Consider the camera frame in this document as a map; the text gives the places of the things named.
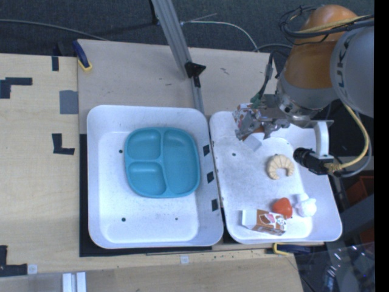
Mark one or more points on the blue divided plate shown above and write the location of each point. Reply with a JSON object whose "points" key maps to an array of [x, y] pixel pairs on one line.
{"points": [[170, 163]]}

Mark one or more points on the beige toy croissant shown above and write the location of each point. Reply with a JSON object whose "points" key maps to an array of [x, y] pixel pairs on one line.
{"points": [[281, 163]]}

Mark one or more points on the red rounded toy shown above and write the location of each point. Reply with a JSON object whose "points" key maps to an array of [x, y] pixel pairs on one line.
{"points": [[282, 207]]}

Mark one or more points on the white plastic tray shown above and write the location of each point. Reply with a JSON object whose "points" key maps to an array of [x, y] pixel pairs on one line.
{"points": [[249, 181], [146, 221]]}

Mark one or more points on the pale wood board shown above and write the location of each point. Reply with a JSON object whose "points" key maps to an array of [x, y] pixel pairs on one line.
{"points": [[136, 78]]}

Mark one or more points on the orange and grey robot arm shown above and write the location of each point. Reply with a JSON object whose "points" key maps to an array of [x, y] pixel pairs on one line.
{"points": [[310, 71]]}

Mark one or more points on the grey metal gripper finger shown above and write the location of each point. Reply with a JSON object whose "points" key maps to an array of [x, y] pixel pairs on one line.
{"points": [[247, 126], [273, 127]]}

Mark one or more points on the black cylinder on white bracket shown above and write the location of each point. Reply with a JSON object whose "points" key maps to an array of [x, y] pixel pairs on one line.
{"points": [[310, 160]]}

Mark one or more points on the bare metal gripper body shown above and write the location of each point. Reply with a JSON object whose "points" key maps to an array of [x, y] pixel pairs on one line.
{"points": [[275, 111]]}

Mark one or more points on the white lumpy toy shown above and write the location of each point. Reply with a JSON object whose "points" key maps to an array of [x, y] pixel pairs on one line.
{"points": [[307, 207]]}

